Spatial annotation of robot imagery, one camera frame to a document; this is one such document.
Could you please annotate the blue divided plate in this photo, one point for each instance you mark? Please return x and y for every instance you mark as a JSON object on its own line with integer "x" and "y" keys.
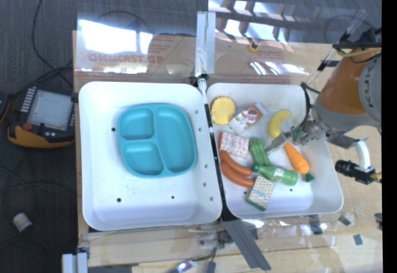
{"x": 170, "y": 135}

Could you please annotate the brown and white carton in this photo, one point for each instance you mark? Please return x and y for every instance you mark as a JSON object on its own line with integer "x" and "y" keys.
{"x": 246, "y": 118}

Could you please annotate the small grey cylinder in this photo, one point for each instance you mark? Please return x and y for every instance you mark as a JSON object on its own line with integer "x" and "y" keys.
{"x": 22, "y": 222}

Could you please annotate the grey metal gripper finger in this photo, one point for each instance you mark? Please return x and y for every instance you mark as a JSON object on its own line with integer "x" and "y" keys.
{"x": 278, "y": 142}

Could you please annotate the yellow round biscuit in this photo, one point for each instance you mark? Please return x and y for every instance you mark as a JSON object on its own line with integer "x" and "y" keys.
{"x": 222, "y": 110}

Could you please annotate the green and white carton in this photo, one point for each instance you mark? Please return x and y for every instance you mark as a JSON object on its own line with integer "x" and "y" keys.
{"x": 261, "y": 192}

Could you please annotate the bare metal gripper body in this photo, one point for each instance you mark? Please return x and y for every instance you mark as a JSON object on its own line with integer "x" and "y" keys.
{"x": 310, "y": 132}

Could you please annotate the white plastic tray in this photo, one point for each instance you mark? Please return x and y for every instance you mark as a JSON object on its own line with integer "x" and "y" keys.
{"x": 319, "y": 191}
{"x": 99, "y": 141}

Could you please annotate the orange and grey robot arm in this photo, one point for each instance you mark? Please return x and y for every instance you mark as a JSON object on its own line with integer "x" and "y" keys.
{"x": 344, "y": 88}

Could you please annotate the green bean pods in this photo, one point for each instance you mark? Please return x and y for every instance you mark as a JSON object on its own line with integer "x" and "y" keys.
{"x": 259, "y": 151}

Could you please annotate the black cylinder on white bracket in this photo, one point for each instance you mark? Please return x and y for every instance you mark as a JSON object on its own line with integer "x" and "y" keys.
{"x": 356, "y": 169}

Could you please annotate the orange carrot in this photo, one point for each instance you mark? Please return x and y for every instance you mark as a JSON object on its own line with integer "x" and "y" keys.
{"x": 297, "y": 160}

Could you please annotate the orange sausage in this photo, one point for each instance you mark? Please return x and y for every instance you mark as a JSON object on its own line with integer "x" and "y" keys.
{"x": 235, "y": 165}
{"x": 237, "y": 177}

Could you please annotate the green plastic bottle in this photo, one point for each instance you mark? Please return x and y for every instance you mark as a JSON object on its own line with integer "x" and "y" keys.
{"x": 279, "y": 174}

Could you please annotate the orange and white packet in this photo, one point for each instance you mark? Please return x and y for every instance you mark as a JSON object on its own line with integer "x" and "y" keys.
{"x": 235, "y": 145}

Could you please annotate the yellow banana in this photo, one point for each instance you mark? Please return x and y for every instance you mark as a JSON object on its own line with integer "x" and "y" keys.
{"x": 276, "y": 124}

